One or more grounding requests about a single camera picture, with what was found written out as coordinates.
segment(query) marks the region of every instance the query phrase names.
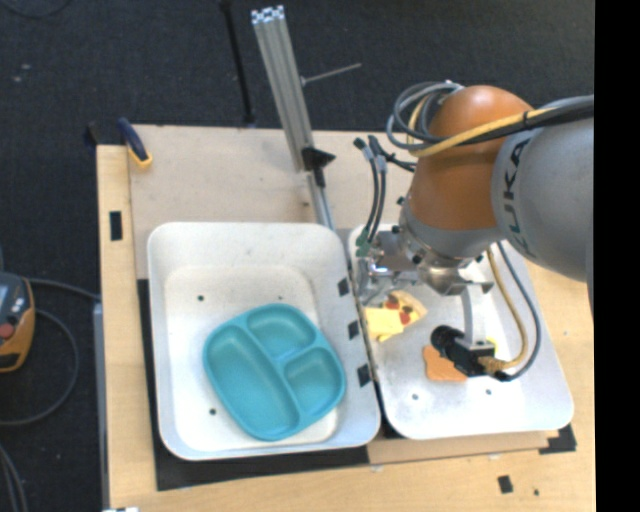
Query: white tray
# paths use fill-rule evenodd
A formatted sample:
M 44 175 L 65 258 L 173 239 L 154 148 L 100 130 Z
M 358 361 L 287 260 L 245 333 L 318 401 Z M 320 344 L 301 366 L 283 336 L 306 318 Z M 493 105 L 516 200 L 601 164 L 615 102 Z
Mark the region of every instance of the white tray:
M 153 353 L 160 435 L 187 460 L 211 460 L 362 446 L 377 433 L 380 411 L 338 236 L 317 224 L 164 224 L 148 242 Z M 340 404 L 298 434 L 264 442 L 246 434 L 225 411 L 202 365 L 208 334 L 254 307 L 283 302 L 320 328 L 344 367 Z

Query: black cable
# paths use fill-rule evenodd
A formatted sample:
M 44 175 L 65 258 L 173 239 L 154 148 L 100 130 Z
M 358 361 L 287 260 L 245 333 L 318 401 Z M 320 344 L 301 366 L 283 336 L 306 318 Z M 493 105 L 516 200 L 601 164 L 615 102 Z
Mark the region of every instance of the black cable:
M 419 132 L 417 130 L 413 130 L 402 119 L 402 111 L 405 110 L 409 105 L 412 105 L 416 101 L 419 101 L 420 99 L 422 99 L 420 96 L 417 96 L 413 99 L 411 98 L 417 95 L 420 91 L 425 90 L 427 88 L 430 89 L 428 94 L 432 95 L 432 94 L 438 93 L 438 95 L 441 95 L 443 93 L 455 92 L 456 90 L 460 89 L 461 86 L 459 84 L 448 83 L 448 82 L 442 82 L 441 84 L 438 84 L 437 82 L 425 82 L 422 84 L 417 84 L 412 87 L 409 87 L 408 89 L 405 89 L 403 92 L 400 93 L 395 103 L 393 104 L 392 116 L 395 123 L 400 127 L 400 129 L 404 133 L 411 135 L 416 139 L 429 142 L 431 144 L 436 144 L 438 142 L 442 142 L 446 137 L 438 137 L 436 135 L 432 135 L 429 132 L 425 133 L 425 132 Z
M 367 223 L 365 224 L 364 229 L 367 230 L 367 233 L 371 233 L 371 226 L 376 217 L 376 212 L 379 208 L 379 197 L 380 197 L 380 183 L 378 181 L 378 170 L 376 169 L 376 164 L 373 160 L 369 160 L 369 165 L 371 166 L 371 174 L 373 174 L 373 203 L 371 204 L 371 211 L 369 212 L 369 218 L 367 219 Z
M 41 279 L 41 278 L 32 278 L 32 277 L 27 277 L 25 279 L 27 281 L 29 281 L 29 284 L 32 284 L 32 285 L 49 286 L 51 288 L 59 288 L 61 290 L 66 290 L 68 292 L 75 293 L 77 295 L 80 295 L 82 297 L 86 297 L 86 298 L 91 299 L 91 300 L 95 300 L 95 301 L 98 301 L 98 302 L 100 302 L 100 300 L 101 300 L 99 294 L 84 290 L 82 288 L 78 288 L 77 286 L 72 286 L 70 284 L 60 283 L 58 281 L 53 281 L 51 279 Z
M 536 329 L 536 337 L 535 337 L 535 341 L 534 341 L 534 345 L 533 345 L 533 350 L 531 351 L 531 355 L 529 356 L 529 359 L 527 360 L 527 362 L 524 364 L 524 366 L 522 366 L 518 371 L 516 371 L 513 374 L 509 374 L 506 373 L 504 371 L 499 371 L 495 373 L 495 377 L 502 381 L 502 382 L 511 382 L 514 379 L 517 379 L 518 377 L 521 377 L 529 368 L 531 368 L 531 365 L 533 364 L 533 362 L 535 361 L 538 352 L 540 350 L 540 344 L 541 344 L 541 338 L 542 338 L 542 326 L 540 325 L 540 318 L 538 316 L 538 313 L 536 311 L 536 308 L 533 304 L 533 301 L 531 300 L 531 297 L 529 296 L 529 294 L 527 293 L 527 290 L 525 289 L 524 285 L 522 284 L 522 281 L 520 280 L 520 278 L 518 277 L 517 272 L 515 271 L 515 269 L 513 268 L 513 265 L 511 263 L 511 260 L 509 259 L 509 257 L 507 256 L 507 253 L 504 249 L 504 246 L 502 245 L 501 242 L 498 242 L 498 249 L 500 250 L 500 254 L 502 254 L 502 259 L 504 260 L 505 264 L 507 265 L 507 268 L 509 269 L 509 272 L 511 273 L 511 276 L 513 277 L 513 280 L 515 281 L 516 285 L 518 286 L 518 289 L 520 290 L 520 293 L 522 294 L 524 300 L 527 303 L 527 306 L 529 307 L 529 310 L 531 311 L 531 316 L 533 317 L 533 322 L 535 323 L 535 329 Z
M 71 348 L 73 350 L 74 356 L 74 367 L 71 374 L 71 380 L 67 385 L 64 393 L 58 400 L 56 400 L 52 405 L 50 405 L 44 411 L 34 414 L 32 416 L 28 416 L 26 418 L 17 419 L 17 420 L 2 420 L 0 419 L 0 427 L 22 427 L 25 425 L 30 425 L 37 421 L 44 419 L 49 416 L 53 412 L 55 412 L 69 397 L 71 391 L 73 390 L 76 381 L 78 380 L 78 374 L 80 373 L 80 353 L 78 350 L 78 343 L 76 342 L 75 336 L 71 333 L 71 331 L 67 328 L 65 324 L 62 323 L 57 317 L 53 316 L 51 313 L 47 313 L 46 311 L 36 310 L 36 314 L 42 316 L 46 320 L 54 323 L 66 336 Z
M 371 228 L 371 233 L 369 234 L 369 242 L 373 242 L 373 238 L 376 236 L 378 232 L 378 226 L 380 225 L 380 220 L 382 219 L 382 210 L 384 209 L 384 198 L 386 194 L 387 188 L 387 173 L 380 173 L 380 200 L 378 203 L 378 210 L 376 211 L 376 218 L 373 221 L 373 226 Z
M 387 162 L 395 164 L 406 171 L 415 172 L 416 164 L 414 162 L 406 162 L 404 160 L 398 160 L 396 158 L 395 153 L 389 154 L 388 152 L 386 152 L 384 148 L 380 145 L 380 141 L 378 141 L 377 137 L 375 137 L 374 135 L 369 135 L 369 140 L 372 142 L 373 145 L 377 147 L 377 151 L 379 152 L 380 155 L 384 157 L 384 159 Z
M 0 3 L 11 12 L 32 20 L 39 20 L 41 18 L 57 14 L 65 9 L 71 2 L 72 0 L 64 0 L 63 2 L 58 2 L 58 5 L 48 7 L 47 10 L 38 11 L 38 7 L 41 7 L 40 5 L 38 5 L 38 2 L 36 2 L 35 8 L 34 6 L 32 6 L 31 10 L 29 10 L 28 7 L 24 7 L 24 1 L 0 0 Z
M 247 126 L 253 126 L 255 125 L 256 117 L 253 112 L 253 107 L 251 106 L 249 88 L 247 86 L 247 79 L 242 65 L 242 56 L 240 55 L 240 47 L 238 45 L 238 37 L 236 36 L 236 29 L 233 23 L 233 16 L 231 14 L 231 0 L 219 0 L 218 4 L 227 25 L 233 61 L 235 62 L 236 73 L 238 74 L 238 85 L 240 86 L 242 104 L 244 105 L 244 122 Z
M 13 508 L 14 512 L 28 512 L 29 507 L 27 506 L 27 497 L 25 496 L 24 487 L 22 486 L 22 479 L 13 460 L 11 460 L 11 457 L 2 446 L 2 443 L 0 443 L 0 462 L 2 463 L 2 471 L 7 481 L 11 508 Z M 22 510 L 18 507 L 18 499 L 20 500 Z
M 477 137 L 468 139 L 460 145 L 466 146 L 469 144 L 486 142 L 488 140 L 499 139 L 500 137 L 506 137 L 507 135 L 533 130 L 535 128 L 555 126 L 563 123 L 579 121 L 581 119 L 587 119 L 589 117 L 593 117 L 593 115 L 593 97 L 586 97 L 576 103 L 556 107 L 553 110 L 539 114 L 534 118 L 527 117 L 527 112 L 524 112 L 522 114 L 522 120 L 519 123 L 491 130 Z
M 373 239 L 375 238 L 376 233 L 378 232 L 380 220 L 382 219 L 382 211 L 384 210 L 384 200 L 385 200 L 385 195 L 387 190 L 387 169 L 386 169 L 386 163 L 384 163 L 385 160 L 384 160 L 382 147 L 380 146 L 378 139 L 376 139 L 373 135 L 369 135 L 369 147 L 371 148 L 371 152 L 374 155 L 374 160 L 378 158 L 381 158 L 383 160 L 382 164 L 379 164 L 380 169 L 377 169 L 378 165 L 376 164 L 376 169 L 380 173 L 380 197 L 378 198 L 376 216 L 373 221 L 373 226 L 371 227 L 371 232 L 369 233 L 369 238 L 368 238 L 368 242 L 371 243 L 373 242 Z
M 429 131 L 428 126 L 431 124 L 435 113 L 440 108 L 440 103 L 446 96 L 448 96 L 448 94 L 449 93 L 433 93 L 429 95 L 424 104 L 424 108 L 420 111 L 420 116 L 418 117 L 418 127 L 421 131 L 425 133 Z

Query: blue divided plate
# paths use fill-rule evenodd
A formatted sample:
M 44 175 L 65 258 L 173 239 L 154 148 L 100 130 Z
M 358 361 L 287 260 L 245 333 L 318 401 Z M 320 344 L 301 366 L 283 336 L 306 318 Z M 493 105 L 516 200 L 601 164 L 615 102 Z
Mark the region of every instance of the blue divided plate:
M 297 308 L 267 304 L 215 329 L 204 367 L 220 400 L 249 435 L 292 436 L 342 400 L 342 364 L 322 332 Z

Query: metal rail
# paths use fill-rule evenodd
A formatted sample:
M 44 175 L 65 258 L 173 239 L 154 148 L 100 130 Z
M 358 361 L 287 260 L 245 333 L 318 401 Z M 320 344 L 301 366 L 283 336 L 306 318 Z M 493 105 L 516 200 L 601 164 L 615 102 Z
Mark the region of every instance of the metal rail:
M 314 147 L 313 134 L 284 7 L 254 10 L 251 12 L 251 23 L 258 39 L 293 165 L 297 171 L 309 171 L 305 166 L 302 150 Z M 319 185 L 311 173 L 308 183 L 318 223 L 335 229 L 324 186 Z

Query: black tape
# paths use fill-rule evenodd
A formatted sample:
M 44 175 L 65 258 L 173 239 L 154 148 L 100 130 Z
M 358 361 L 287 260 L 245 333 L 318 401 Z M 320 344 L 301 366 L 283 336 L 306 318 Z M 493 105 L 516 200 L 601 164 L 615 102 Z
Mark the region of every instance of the black tape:
M 371 382 L 371 372 L 368 364 L 363 364 L 358 368 L 358 380 L 360 381 L 360 387 Z
M 347 281 L 346 277 L 338 283 L 338 293 L 340 297 L 349 293 L 349 281 Z
M 549 446 L 547 448 L 541 448 L 538 451 L 540 452 L 540 455 L 575 452 L 576 446 L 578 446 L 578 443 L 573 435 L 571 423 L 569 423 L 566 427 L 562 427 L 558 430 L 558 437 L 552 437 L 549 439 Z
M 111 241 L 122 240 L 122 212 L 109 212 L 111 226 Z
M 352 340 L 355 338 L 360 332 L 360 328 L 358 327 L 358 321 L 354 320 L 349 324 L 349 339 Z
M 503 475 L 498 477 L 498 485 L 500 486 L 500 492 L 502 494 L 509 494 L 513 492 L 513 484 L 509 475 Z

